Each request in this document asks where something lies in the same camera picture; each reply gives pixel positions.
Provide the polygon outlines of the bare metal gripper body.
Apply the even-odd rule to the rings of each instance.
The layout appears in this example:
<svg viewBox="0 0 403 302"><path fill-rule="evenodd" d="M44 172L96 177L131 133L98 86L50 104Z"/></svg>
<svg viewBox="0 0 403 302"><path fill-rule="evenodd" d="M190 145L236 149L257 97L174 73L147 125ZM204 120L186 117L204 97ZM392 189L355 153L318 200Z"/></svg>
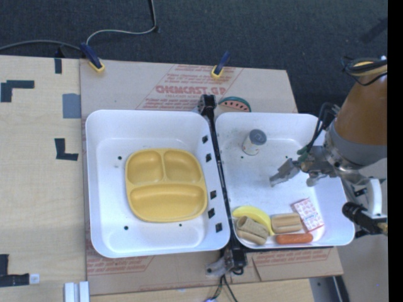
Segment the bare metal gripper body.
<svg viewBox="0 0 403 302"><path fill-rule="evenodd" d="M354 186L365 186L369 182L369 177L359 172L362 165L343 157L339 150L328 144L305 146L298 150L298 165L302 172L309 175L306 181L309 187L327 176L339 177Z"/></svg>

